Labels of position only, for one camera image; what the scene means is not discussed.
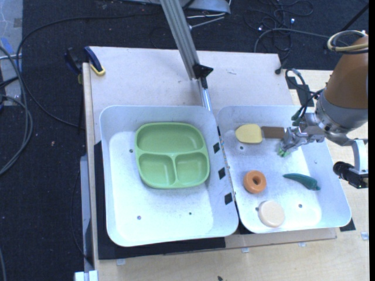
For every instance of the brown rectangular biscuit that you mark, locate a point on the brown rectangular biscuit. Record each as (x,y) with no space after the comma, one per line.
(272,132)

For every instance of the green divided plate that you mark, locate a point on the green divided plate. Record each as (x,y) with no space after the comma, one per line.
(171,154)

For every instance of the thin black and white rod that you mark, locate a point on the thin black and white rod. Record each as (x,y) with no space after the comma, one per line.
(206,98)

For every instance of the white plastic tray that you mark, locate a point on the white plastic tray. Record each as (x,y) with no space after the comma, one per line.
(293,215)
(164,215)

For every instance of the black cylinder on white bracket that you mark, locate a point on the black cylinder on white bracket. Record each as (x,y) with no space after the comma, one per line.
(350,173)

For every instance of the dark green chili pepper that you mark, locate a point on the dark green chili pepper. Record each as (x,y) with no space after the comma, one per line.
(304,181)

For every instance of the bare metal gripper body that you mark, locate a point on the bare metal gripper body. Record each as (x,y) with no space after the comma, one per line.
(317,129)

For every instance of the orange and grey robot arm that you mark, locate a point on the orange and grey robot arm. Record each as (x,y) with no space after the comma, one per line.
(348,78)

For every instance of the pale flat board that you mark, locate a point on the pale flat board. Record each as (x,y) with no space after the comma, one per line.
(152,78)

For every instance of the orange doughnut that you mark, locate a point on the orange doughnut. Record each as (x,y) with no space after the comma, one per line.
(249,183)

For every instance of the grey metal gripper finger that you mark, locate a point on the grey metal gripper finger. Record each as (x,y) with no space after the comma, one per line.
(298,143)
(287,136)

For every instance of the cream round biscuit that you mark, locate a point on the cream round biscuit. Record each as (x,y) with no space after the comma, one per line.
(271,214)

